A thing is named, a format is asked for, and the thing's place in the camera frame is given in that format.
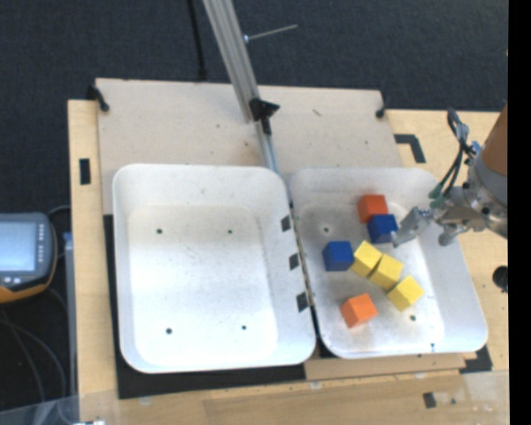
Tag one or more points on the yellow cube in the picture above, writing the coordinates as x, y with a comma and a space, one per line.
366, 257
387, 272
405, 293

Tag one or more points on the pale flat board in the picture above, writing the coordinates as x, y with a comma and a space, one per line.
181, 126

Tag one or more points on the blue cube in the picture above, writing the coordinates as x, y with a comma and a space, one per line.
337, 256
382, 228

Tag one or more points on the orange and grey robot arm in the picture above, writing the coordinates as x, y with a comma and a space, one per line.
497, 149

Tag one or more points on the orange cube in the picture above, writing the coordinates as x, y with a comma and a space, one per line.
371, 205
358, 310

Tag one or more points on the white plastic tray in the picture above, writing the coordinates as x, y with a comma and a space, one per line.
380, 334
203, 272

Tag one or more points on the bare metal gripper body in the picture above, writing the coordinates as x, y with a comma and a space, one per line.
467, 214

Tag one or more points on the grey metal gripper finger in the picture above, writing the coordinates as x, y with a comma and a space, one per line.
410, 226
450, 236

